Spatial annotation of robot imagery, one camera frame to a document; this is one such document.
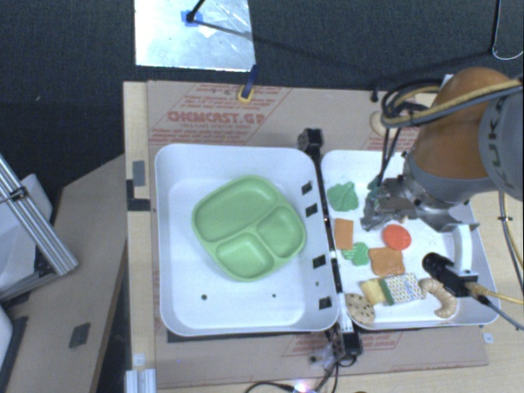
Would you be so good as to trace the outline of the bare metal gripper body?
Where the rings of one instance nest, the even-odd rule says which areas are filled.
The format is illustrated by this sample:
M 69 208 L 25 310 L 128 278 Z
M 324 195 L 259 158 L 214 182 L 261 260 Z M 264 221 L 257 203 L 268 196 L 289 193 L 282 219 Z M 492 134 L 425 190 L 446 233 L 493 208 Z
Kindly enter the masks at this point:
M 458 226 L 473 230 L 479 227 L 474 219 L 460 219 L 450 211 L 459 207 L 438 201 L 410 177 L 376 177 L 367 186 L 367 207 L 376 214 L 397 214 L 398 219 L 420 219 L 438 233 L 448 233 Z

